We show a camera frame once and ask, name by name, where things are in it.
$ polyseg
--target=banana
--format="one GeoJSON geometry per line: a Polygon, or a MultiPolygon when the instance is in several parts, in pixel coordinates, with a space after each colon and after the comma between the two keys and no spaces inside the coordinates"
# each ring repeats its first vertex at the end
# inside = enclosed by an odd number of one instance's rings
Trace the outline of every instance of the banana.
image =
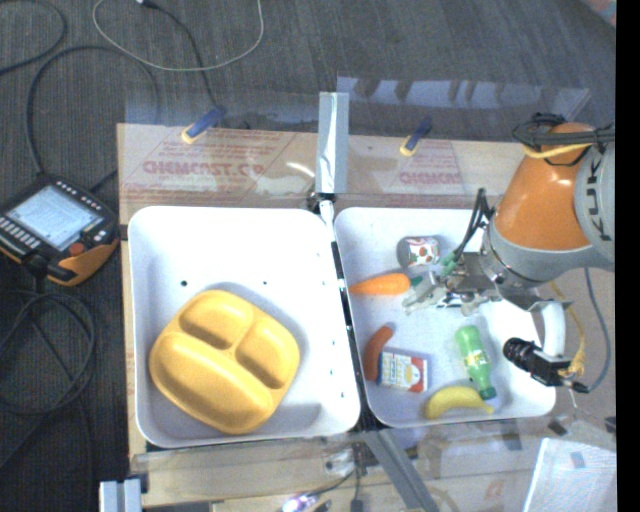
{"type": "Polygon", "coordinates": [[[484,409],[487,414],[493,413],[493,407],[486,404],[480,393],[469,386],[448,386],[436,391],[424,406],[424,416],[434,420],[449,409],[458,407],[484,409]]]}

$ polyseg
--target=white tray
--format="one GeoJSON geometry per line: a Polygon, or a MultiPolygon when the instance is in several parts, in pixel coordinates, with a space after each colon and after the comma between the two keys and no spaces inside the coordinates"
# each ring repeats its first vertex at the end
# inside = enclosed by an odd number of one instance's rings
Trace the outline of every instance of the white tray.
{"type": "MultiPolygon", "coordinates": [[[[347,285],[374,275],[401,271],[396,245],[405,236],[435,236],[443,254],[449,253],[462,240],[470,215],[467,210],[348,208],[342,211],[336,217],[335,229],[347,285]]],[[[468,250],[479,248],[480,236],[480,233],[476,234],[467,246],[468,250]]],[[[424,266],[412,268],[416,275],[427,270],[429,268],[424,266]]],[[[385,348],[422,354],[428,361],[429,387],[425,393],[396,390],[365,381],[367,401],[381,422],[391,427],[409,428],[538,416],[553,408],[555,389],[534,381],[502,355],[502,346],[511,337],[540,343],[529,313],[501,301],[483,304],[468,318],[459,308],[419,309],[406,315],[401,301],[402,296],[349,297],[360,353],[375,331],[385,323],[391,323],[395,333],[385,348]],[[466,324],[478,327],[492,361],[497,397],[488,403],[495,411],[488,415],[481,409],[452,409],[439,419],[427,421],[422,409],[431,394],[444,386],[469,384],[453,339],[455,331],[466,324]]]]}
{"type": "Polygon", "coordinates": [[[323,222],[299,209],[153,206],[129,223],[136,419],[154,445],[179,448],[346,432],[360,401],[336,270],[323,222]],[[276,412],[229,436],[182,412],[153,385],[149,350],[197,293],[225,289],[296,337],[300,367],[276,412]]]}

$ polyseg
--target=gray carpet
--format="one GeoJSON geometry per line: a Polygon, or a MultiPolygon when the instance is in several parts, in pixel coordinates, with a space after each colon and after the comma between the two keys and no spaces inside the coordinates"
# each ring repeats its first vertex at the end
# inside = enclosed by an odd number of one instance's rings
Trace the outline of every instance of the gray carpet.
{"type": "MultiPolygon", "coordinates": [[[[189,27],[204,63],[238,54],[258,32],[253,0],[156,2],[189,27]]],[[[0,74],[0,202],[36,172],[25,135],[25,105],[36,72],[57,52],[85,45],[109,50],[70,50],[43,69],[29,116],[42,167],[84,187],[116,170],[118,122],[154,122],[158,116],[163,124],[186,124],[214,99],[226,109],[228,127],[314,131],[316,119],[291,105],[313,106],[318,92],[344,85],[339,77],[358,79],[351,90],[358,98],[353,133],[410,133],[428,110],[433,137],[510,140],[515,123],[558,105],[559,97],[563,113],[578,121],[603,126],[615,118],[616,30],[580,0],[264,0],[261,45],[207,72],[212,94],[201,73],[145,71],[114,52],[93,26],[93,0],[50,4],[66,20],[64,39],[48,55],[0,74]],[[487,83],[527,85],[522,94],[537,96],[496,108],[425,109],[376,99],[385,81],[448,82],[452,93],[466,88],[467,99],[473,87],[487,83]]],[[[161,12],[134,0],[107,0],[98,19],[105,32],[146,59],[167,67],[196,65],[186,33],[161,12]]],[[[0,1],[0,69],[46,50],[60,28],[41,3],[0,1]]],[[[98,195],[117,209],[116,179],[98,195]]],[[[1,510],[97,510],[97,482],[127,475],[120,263],[116,253],[88,282],[62,290],[89,305],[96,325],[94,373],[82,394],[92,460],[77,404],[42,419],[15,453],[40,418],[0,413],[0,460],[11,455],[0,469],[1,510]]],[[[32,286],[21,268],[0,260],[0,289],[32,286]]],[[[46,291],[61,290],[47,284],[46,291]]],[[[17,304],[0,300],[2,336],[17,304]]],[[[42,316],[51,339],[77,365],[82,340],[55,312],[42,316]]],[[[59,393],[65,377],[43,362],[33,331],[25,328],[17,337],[11,357],[0,362],[0,397],[42,405],[59,393]]]]}

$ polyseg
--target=yellow dish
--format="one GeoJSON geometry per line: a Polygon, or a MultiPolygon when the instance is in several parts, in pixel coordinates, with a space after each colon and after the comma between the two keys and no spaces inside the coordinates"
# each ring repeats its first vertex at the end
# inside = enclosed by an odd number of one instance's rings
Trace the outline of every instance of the yellow dish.
{"type": "Polygon", "coordinates": [[[185,304],[149,354],[151,379],[171,402],[233,435],[273,415],[299,363],[298,344],[282,324],[223,290],[185,304]]]}

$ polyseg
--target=carrot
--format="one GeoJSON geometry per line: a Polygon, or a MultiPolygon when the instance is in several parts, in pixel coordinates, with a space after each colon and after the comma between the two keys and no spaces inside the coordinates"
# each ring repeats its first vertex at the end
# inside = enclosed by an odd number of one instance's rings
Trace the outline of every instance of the carrot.
{"type": "Polygon", "coordinates": [[[400,272],[372,277],[349,287],[349,291],[360,295],[400,295],[411,286],[411,280],[400,272]]]}
{"type": "Polygon", "coordinates": [[[383,325],[378,329],[364,347],[364,357],[362,358],[362,370],[364,378],[367,380],[378,380],[378,361],[380,352],[387,341],[393,336],[393,330],[388,325],[383,325]]]}

